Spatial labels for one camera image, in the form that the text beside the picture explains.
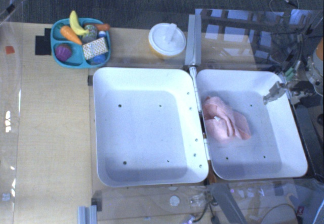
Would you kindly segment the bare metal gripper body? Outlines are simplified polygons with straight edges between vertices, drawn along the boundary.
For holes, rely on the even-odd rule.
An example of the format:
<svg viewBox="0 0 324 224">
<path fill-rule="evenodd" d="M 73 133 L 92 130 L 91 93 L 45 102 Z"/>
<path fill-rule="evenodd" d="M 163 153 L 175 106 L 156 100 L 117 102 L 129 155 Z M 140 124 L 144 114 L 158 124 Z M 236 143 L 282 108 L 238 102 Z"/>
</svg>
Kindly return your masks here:
<svg viewBox="0 0 324 224">
<path fill-rule="evenodd" d="M 311 71 L 286 72 L 288 89 L 295 95 L 317 94 L 323 97 L 323 76 Z"/>
</svg>

